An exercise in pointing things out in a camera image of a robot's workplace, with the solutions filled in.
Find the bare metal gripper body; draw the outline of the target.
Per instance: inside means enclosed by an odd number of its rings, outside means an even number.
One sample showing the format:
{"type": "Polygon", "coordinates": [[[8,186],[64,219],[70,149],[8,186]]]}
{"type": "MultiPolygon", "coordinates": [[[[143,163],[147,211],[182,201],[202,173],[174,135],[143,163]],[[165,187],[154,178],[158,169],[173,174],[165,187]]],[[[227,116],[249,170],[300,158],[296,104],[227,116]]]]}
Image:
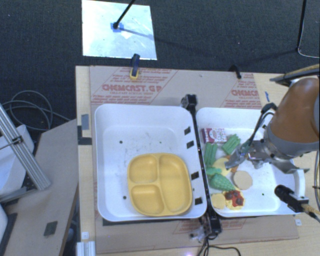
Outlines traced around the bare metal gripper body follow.
{"type": "Polygon", "coordinates": [[[259,169],[263,164],[269,163],[283,173],[295,172],[295,165],[291,161],[292,158],[280,152],[266,139],[254,140],[246,154],[246,159],[252,162],[255,169],[259,169]]]}

